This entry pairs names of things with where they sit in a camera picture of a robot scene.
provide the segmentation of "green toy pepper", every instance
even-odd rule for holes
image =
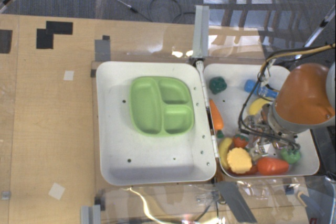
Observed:
[[[298,150],[288,150],[286,148],[283,148],[281,150],[281,157],[288,163],[288,164],[294,164],[299,159],[301,159],[301,154]]]
[[[227,84],[222,77],[210,79],[209,88],[213,94],[218,94],[227,88]]]

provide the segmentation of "wooden surface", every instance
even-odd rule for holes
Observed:
[[[18,51],[1,55],[0,60],[6,59],[9,65],[1,66],[1,69],[11,75],[0,78],[3,81],[10,79],[8,85],[13,86],[11,100],[15,101],[15,112],[10,111],[8,121],[0,122],[1,130],[8,129],[7,142],[3,132],[3,138],[0,137],[3,145],[0,176],[4,171],[10,172],[4,179],[0,177],[0,186],[1,190],[9,188],[12,196],[9,203],[0,201],[0,222],[77,224],[80,223],[80,207],[92,206],[96,185],[105,184],[96,182],[95,176],[99,167],[95,165],[95,154],[96,159],[98,155],[93,136],[92,93],[95,88],[90,77],[95,39],[102,39],[102,35],[110,36],[113,60],[186,62],[187,58],[176,59],[171,53],[176,50],[185,54],[191,49],[193,26],[31,16],[10,18],[0,20],[0,29],[9,27],[19,31],[18,42],[13,41],[18,43]],[[73,35],[54,35],[53,50],[36,49],[36,29],[45,28],[47,20],[73,22]],[[72,81],[64,80],[65,71],[74,71]],[[1,101],[2,105],[8,105],[6,100]],[[11,142],[12,151],[10,146],[4,147]],[[65,188],[60,200],[48,195],[53,183]],[[175,188],[178,187],[166,187],[166,193],[159,196],[173,202],[181,196],[184,201],[195,198],[184,191],[176,192]],[[115,209],[123,205],[123,195],[119,192],[122,190],[113,187],[110,190],[116,192],[108,200],[111,208],[108,210],[109,219],[124,217],[123,209]],[[139,197],[127,197],[132,212],[143,214]],[[291,219],[292,223],[295,223],[295,217],[305,217],[303,207],[298,203],[279,205],[274,201],[260,207],[255,204],[253,210],[258,211],[261,219],[270,210],[280,214],[287,207],[290,212],[298,210]],[[281,210],[270,209],[272,206],[281,206]],[[223,211],[230,214],[227,207]]]

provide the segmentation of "white paper square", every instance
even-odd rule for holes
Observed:
[[[62,187],[60,184],[54,183],[49,191],[49,195],[57,200],[60,200],[64,191],[65,187]]]
[[[65,71],[63,80],[73,80],[74,71]]]

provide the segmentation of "green plate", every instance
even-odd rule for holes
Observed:
[[[137,78],[131,84],[129,103],[132,123],[142,134],[184,134],[194,126],[191,95],[179,79]]]

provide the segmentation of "hinge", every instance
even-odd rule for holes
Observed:
[[[215,135],[211,136],[211,140],[212,140],[212,147],[214,149],[214,153],[215,153],[215,158],[219,158],[219,154],[218,154],[218,145],[217,145],[217,139]]]

